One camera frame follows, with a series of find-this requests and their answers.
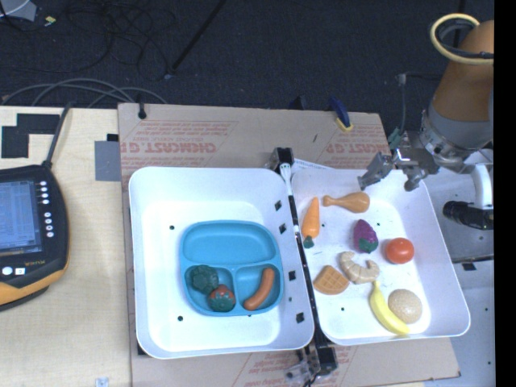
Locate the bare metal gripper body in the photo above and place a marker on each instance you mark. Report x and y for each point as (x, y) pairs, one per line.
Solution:
(423, 157)

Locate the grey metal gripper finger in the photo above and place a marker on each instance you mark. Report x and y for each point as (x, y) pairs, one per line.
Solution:
(413, 180)
(375, 171)

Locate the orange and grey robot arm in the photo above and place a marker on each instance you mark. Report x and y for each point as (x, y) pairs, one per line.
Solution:
(463, 91)

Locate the tan chicken drumstick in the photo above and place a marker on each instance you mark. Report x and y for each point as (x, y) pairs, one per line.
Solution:
(352, 202)

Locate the purple grapes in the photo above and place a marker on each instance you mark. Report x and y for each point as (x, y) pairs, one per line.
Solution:
(364, 235)

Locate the red tomato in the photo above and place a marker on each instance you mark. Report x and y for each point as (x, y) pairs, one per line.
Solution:
(399, 250)

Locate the orange carrot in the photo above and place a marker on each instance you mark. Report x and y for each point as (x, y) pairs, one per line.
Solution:
(311, 220)

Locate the beige croissant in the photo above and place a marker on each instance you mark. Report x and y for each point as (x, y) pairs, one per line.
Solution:
(356, 270)

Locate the white plastic tray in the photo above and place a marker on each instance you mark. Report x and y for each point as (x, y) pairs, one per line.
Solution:
(161, 256)
(435, 280)

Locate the thin black and white rod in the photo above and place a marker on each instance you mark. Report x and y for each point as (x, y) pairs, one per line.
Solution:
(300, 252)

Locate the orange waffle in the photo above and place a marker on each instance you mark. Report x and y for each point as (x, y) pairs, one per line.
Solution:
(330, 281)

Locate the brown cardboard board, red print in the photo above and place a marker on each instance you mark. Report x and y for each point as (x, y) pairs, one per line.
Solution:
(250, 139)

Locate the yellow banana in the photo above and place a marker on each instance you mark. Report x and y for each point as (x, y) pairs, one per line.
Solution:
(383, 309)

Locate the blue divided plate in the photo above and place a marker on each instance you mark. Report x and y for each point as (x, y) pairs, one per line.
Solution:
(230, 244)

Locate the orange sausage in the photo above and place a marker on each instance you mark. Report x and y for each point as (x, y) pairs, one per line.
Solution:
(260, 290)

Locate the red strawberry with green leaves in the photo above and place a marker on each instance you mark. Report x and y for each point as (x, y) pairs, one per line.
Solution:
(221, 298)

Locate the green broccoli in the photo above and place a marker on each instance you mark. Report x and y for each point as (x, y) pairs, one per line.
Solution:
(204, 279)

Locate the black cylinder on white bracket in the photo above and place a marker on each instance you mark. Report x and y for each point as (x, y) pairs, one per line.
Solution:
(475, 204)

